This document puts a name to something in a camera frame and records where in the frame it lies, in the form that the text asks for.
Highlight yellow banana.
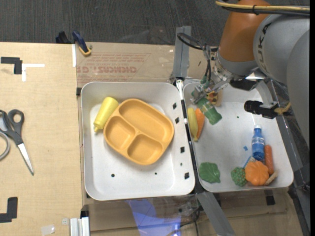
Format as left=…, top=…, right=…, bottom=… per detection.
left=187, top=107, right=199, bottom=142

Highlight green lettuce leaf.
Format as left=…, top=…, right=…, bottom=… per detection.
left=198, top=162, right=221, bottom=184

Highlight white plastic tray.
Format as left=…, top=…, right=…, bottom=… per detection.
left=80, top=82, right=196, bottom=202
left=183, top=82, right=294, bottom=194

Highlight brown cardboard board red print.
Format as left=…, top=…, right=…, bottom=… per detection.
left=75, top=42, right=304, bottom=236

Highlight beige biscuit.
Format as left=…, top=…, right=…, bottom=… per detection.
left=264, top=170, right=279, bottom=185

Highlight orange sausage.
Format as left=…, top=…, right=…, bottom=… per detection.
left=264, top=145, right=275, bottom=176

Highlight orange divided plate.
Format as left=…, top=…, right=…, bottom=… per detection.
left=103, top=98, right=175, bottom=166

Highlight yellow squeeze bottle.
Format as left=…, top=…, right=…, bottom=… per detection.
left=93, top=96, right=120, bottom=133

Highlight green bottle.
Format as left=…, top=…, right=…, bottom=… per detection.
left=196, top=97, right=223, bottom=126

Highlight blue bottle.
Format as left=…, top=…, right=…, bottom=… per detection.
left=251, top=124, right=266, bottom=162

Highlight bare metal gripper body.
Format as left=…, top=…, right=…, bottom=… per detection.
left=196, top=58, right=235, bottom=93

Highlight black cylinder on white bracket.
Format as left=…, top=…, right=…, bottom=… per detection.
left=244, top=79, right=280, bottom=120

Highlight green grapes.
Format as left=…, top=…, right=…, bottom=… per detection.
left=230, top=166, right=248, bottom=188

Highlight orange pumpkin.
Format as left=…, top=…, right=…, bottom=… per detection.
left=244, top=161, right=270, bottom=187

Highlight pizza slice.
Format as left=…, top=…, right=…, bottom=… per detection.
left=206, top=89, right=222, bottom=107

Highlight grey handled scissors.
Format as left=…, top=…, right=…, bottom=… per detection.
left=0, top=109, right=35, bottom=177

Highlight orange carrot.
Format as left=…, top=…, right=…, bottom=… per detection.
left=195, top=108, right=206, bottom=140

